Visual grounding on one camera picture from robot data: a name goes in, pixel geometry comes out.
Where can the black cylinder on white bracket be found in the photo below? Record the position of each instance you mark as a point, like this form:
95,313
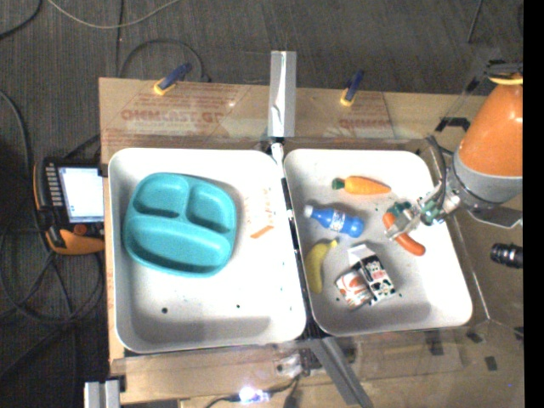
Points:
506,255

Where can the blue divided plate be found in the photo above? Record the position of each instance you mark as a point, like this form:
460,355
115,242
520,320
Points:
178,228

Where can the orange and white carton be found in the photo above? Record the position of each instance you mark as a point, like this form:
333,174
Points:
353,290

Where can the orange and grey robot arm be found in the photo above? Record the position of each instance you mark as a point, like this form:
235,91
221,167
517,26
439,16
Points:
493,143

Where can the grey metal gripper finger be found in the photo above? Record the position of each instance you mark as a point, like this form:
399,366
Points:
411,224
393,230

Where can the black and white cow carton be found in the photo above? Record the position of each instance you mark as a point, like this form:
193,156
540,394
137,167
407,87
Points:
378,276

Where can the yellow banana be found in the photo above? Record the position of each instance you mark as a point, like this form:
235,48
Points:
315,266

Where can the orange carrot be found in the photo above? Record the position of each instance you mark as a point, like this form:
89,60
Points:
365,185

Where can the orange sausage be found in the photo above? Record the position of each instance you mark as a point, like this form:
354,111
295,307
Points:
413,245

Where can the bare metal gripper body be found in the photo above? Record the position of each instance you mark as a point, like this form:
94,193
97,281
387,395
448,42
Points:
431,208

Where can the white plastic tray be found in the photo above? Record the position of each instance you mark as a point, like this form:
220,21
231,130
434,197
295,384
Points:
204,313
425,296

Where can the blue bottle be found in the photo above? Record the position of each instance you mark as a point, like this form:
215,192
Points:
336,220

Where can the brown cardboard board red print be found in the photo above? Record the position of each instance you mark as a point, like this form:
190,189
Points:
187,115

